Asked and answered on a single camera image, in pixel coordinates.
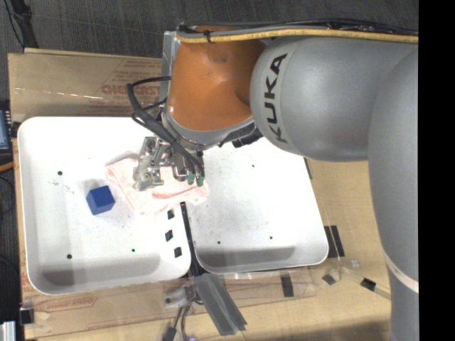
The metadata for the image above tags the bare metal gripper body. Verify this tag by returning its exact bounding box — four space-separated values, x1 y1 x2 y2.
140 136 205 183

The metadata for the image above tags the pink and white cloth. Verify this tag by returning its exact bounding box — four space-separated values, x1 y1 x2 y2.
105 153 211 217

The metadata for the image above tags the blue cube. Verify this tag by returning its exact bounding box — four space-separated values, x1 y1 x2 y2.
85 185 117 217

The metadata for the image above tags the thin black rod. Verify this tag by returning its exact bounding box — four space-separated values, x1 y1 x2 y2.
178 200 197 277

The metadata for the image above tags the white plastic tray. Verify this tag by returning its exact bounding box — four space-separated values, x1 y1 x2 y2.
16 115 193 296
184 136 330 275

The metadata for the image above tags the brown cardboard board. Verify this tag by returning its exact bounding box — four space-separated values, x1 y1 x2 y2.
6 47 318 340

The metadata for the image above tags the black cylinder on white bracket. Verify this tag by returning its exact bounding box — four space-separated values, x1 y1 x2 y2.
231 128 266 149

